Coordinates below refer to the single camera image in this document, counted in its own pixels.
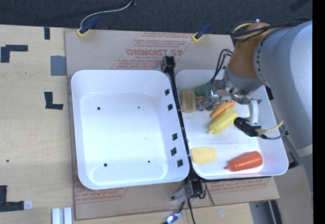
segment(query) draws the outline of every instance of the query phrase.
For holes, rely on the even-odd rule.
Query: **table surface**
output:
[[[0,46],[28,45],[0,63],[0,185],[7,201],[31,201],[32,209],[1,212],[0,223],[51,223],[53,208],[74,208],[67,77],[51,76],[50,57],[65,56],[64,28],[0,25]],[[44,92],[62,110],[45,109]],[[218,214],[223,209],[225,216]],[[163,223],[173,212],[145,213],[73,223]],[[192,223],[190,211],[177,223]],[[248,203],[193,209],[196,223],[252,224]]]

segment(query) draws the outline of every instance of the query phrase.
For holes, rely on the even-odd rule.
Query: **white tray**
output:
[[[164,73],[83,70],[71,87],[83,185],[107,189],[186,178],[189,162]]]
[[[177,74],[176,85],[178,93],[182,89],[194,89],[195,87],[205,84],[212,78],[212,70],[184,70]],[[223,71],[217,76],[222,79]],[[277,125],[271,104],[269,102],[265,87],[260,87],[251,98],[262,99],[258,105],[259,122],[263,129],[270,129]],[[240,117],[249,117],[248,105],[238,103],[233,107]],[[219,134],[208,134],[209,125],[213,121],[210,118],[211,111],[196,110],[192,113],[182,112],[184,128],[187,136],[189,149],[194,147],[208,146],[217,151],[215,161],[197,165],[193,162],[193,169],[202,178],[208,180],[262,177],[281,175],[288,168],[288,159],[282,143],[282,139],[264,140],[259,137],[249,137],[234,125],[223,130]],[[279,130],[267,133],[269,137],[280,135]],[[235,157],[247,152],[259,151],[264,159],[260,167],[232,172],[225,169],[228,162]]]

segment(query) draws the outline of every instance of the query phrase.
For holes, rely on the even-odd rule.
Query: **black cable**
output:
[[[182,205],[177,213],[180,213],[182,211],[182,209],[184,208],[184,205],[185,205],[185,201],[182,202]]]
[[[307,22],[307,21],[310,21],[310,19],[297,19],[297,20],[291,20],[291,21],[287,21],[287,22],[279,22],[279,23],[276,23],[276,24],[267,25],[267,26],[257,28],[257,29],[253,29],[253,30],[249,30],[249,31],[237,32],[236,28],[238,26],[243,25],[240,28],[246,28],[246,27],[248,27],[248,26],[250,26],[251,24],[254,23],[252,21],[243,21],[241,23],[237,23],[237,24],[233,25],[231,27],[230,31],[229,31],[229,35],[233,39],[238,40],[239,42],[245,42],[248,39],[250,39],[251,37],[260,35],[260,34],[264,33],[265,31],[267,31],[269,29],[279,28],[279,27],[297,26],[297,25],[302,24],[302,23]]]
[[[187,203],[188,203],[188,207],[189,207],[189,210],[191,212],[191,216],[192,216],[192,220],[193,220],[193,223],[195,223],[195,220],[194,220],[194,216],[193,216],[193,211],[192,211],[192,206],[191,206],[191,202],[189,201],[190,198],[187,199]]]
[[[267,139],[267,140],[277,140],[277,139],[280,139],[282,136],[278,136],[278,137],[267,137],[266,135],[261,135],[261,137],[263,139]]]
[[[216,76],[218,75],[219,71],[222,69],[222,66],[223,66],[223,63],[224,63],[224,60],[225,60],[225,57],[226,56],[231,56],[232,55],[232,52],[229,50],[229,49],[223,49],[220,54],[219,54],[219,58],[218,58],[218,63],[217,63],[217,67],[215,69],[215,72],[214,72],[214,75],[213,77],[211,78],[210,80],[210,83],[212,84],[213,81],[215,80]]]
[[[204,187],[203,196],[202,196],[202,197],[201,197],[201,196],[199,196],[199,198],[200,198],[200,199],[204,199],[204,198],[205,198],[205,196],[206,196],[206,194],[207,194],[207,189],[208,189],[208,188],[207,188],[207,184],[205,183],[205,184],[204,184],[204,186],[205,186],[205,187]]]

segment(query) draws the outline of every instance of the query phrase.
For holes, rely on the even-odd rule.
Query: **orange carrot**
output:
[[[230,101],[230,102],[222,102],[220,103],[215,110],[211,113],[210,117],[215,118],[217,116],[220,116],[226,109],[232,108],[235,105],[235,101]]]

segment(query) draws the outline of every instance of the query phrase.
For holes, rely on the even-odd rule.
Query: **cardboard sheet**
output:
[[[215,69],[222,49],[233,49],[229,36],[204,35],[195,43],[191,34],[150,33],[137,31],[91,30],[79,37],[75,29],[65,30],[68,98],[74,173],[76,219],[178,210],[170,202],[170,194],[183,182],[89,190],[79,181],[75,151],[74,121],[71,98],[71,77],[85,69],[148,69],[155,70],[162,57],[175,57],[175,74],[185,69]],[[207,207],[279,197],[274,179],[218,181],[207,184],[208,196],[194,200],[193,207]]]

